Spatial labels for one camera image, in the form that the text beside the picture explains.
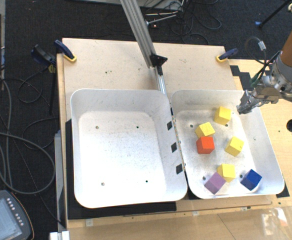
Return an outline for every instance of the yellow cube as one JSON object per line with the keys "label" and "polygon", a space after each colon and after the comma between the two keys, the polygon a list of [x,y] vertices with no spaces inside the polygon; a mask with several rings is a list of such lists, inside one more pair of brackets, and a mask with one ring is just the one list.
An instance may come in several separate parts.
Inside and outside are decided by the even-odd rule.
{"label": "yellow cube", "polygon": [[226,182],[231,182],[236,178],[235,166],[233,164],[222,163],[217,168],[217,173],[222,176]]}
{"label": "yellow cube", "polygon": [[210,122],[206,122],[203,124],[200,124],[196,130],[195,133],[197,135],[198,138],[202,137],[202,136],[212,136],[215,133],[214,128],[212,127]]}
{"label": "yellow cube", "polygon": [[232,137],[228,142],[225,151],[236,157],[243,149],[244,141],[237,137]]}
{"label": "yellow cube", "polygon": [[231,120],[231,116],[230,109],[220,106],[215,112],[214,122],[224,126]]}

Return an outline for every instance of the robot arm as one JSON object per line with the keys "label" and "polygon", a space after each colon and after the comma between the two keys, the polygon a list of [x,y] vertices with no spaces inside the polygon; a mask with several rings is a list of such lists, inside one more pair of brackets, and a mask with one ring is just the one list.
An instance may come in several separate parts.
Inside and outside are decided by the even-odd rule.
{"label": "robot arm", "polygon": [[279,99],[292,102],[292,31],[272,63],[270,75],[262,76],[254,90],[245,90],[237,110],[239,114],[247,114],[255,107],[275,104]]}

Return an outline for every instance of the black floor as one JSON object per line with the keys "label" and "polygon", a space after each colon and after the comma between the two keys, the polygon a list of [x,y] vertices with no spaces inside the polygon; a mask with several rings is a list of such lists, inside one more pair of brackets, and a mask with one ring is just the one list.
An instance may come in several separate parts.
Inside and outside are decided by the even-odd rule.
{"label": "black floor", "polygon": [[[262,29],[255,22],[265,20],[284,1],[188,0],[184,6],[184,14],[179,13],[178,17],[159,22],[158,28],[151,28],[149,32],[154,42],[224,46],[226,50],[238,48],[235,59],[250,59],[245,51],[245,42],[249,37],[255,36],[264,41],[267,57],[270,59],[282,48],[292,30],[292,13],[287,12],[286,6]],[[158,10],[142,8],[142,12],[145,15]],[[154,16],[145,18],[151,21]],[[54,144],[50,142],[59,128],[56,119],[57,92],[52,107],[53,114],[49,114],[53,76],[47,70],[39,73],[45,67],[33,60],[31,50],[39,44],[46,52],[55,54],[54,40],[66,37],[135,40],[120,5],[65,0],[6,0],[4,66],[12,98],[10,132],[16,136],[24,136],[42,147],[48,145],[45,150],[52,158]],[[263,54],[254,45],[256,46],[253,43],[251,51],[262,59]],[[35,73],[37,74],[28,80],[29,84],[21,86],[23,80]],[[7,92],[0,91],[1,132],[6,131],[2,119],[7,125],[8,104]],[[5,137],[0,137],[0,143],[5,150]],[[33,180],[39,189],[50,180],[52,169],[43,153],[29,149],[19,140],[15,144],[11,139],[9,154],[15,188],[35,191]],[[0,190],[3,188],[0,179]],[[35,239],[48,239],[49,232],[57,231],[56,220],[41,200],[42,198],[55,215],[55,195],[54,184],[42,192],[41,196],[16,194],[32,220]]]}

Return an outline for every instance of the white tray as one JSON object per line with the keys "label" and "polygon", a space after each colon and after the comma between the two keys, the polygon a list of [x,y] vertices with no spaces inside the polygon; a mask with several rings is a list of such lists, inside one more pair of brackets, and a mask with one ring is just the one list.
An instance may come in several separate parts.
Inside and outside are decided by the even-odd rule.
{"label": "white tray", "polygon": [[74,194],[87,208],[168,202],[187,192],[167,96],[79,89],[70,98]]}
{"label": "white tray", "polygon": [[[239,90],[179,90],[171,97],[188,185],[201,199],[272,195],[284,189],[284,179],[260,109],[257,107],[241,115],[237,112],[236,105],[240,103],[242,95],[243,91]],[[214,122],[214,114],[219,106],[232,110],[227,126]],[[206,122],[210,122],[215,129],[215,150],[211,154],[198,154],[195,129]],[[228,140],[233,136],[244,141],[238,156],[225,152]],[[230,183],[226,182],[214,195],[204,184],[221,164],[235,165],[236,178]],[[241,177],[250,169],[262,176],[252,191],[240,183]]]}

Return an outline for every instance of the wooden table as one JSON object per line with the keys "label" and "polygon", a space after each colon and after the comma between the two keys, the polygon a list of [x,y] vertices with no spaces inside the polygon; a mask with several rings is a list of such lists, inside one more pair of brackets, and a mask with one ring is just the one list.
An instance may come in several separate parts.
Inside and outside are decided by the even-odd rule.
{"label": "wooden table", "polygon": [[[77,61],[70,63],[62,55],[57,55],[66,188],[65,122],[71,119],[72,93],[83,88],[152,90],[157,89],[157,86],[155,73],[146,67],[136,42],[64,38],[63,43],[77,56]],[[238,66],[241,72],[249,72],[251,76],[261,67],[253,60],[216,62],[215,57],[225,52],[222,46],[167,43],[154,43],[154,46],[158,55],[168,57],[163,65],[168,97],[177,90],[242,90],[239,78],[232,75],[230,65]],[[241,213],[247,209],[263,211],[261,209],[292,207],[292,134],[286,129],[287,122],[292,119],[292,103],[280,100],[278,104],[267,104],[260,110],[290,196],[277,198],[276,195],[260,195],[199,200],[189,200],[186,196],[176,202],[176,212],[67,219],[66,228],[71,239],[177,239],[181,236],[192,239],[203,236],[204,232],[211,239],[234,239],[229,238],[232,234],[225,227],[221,214]]]}

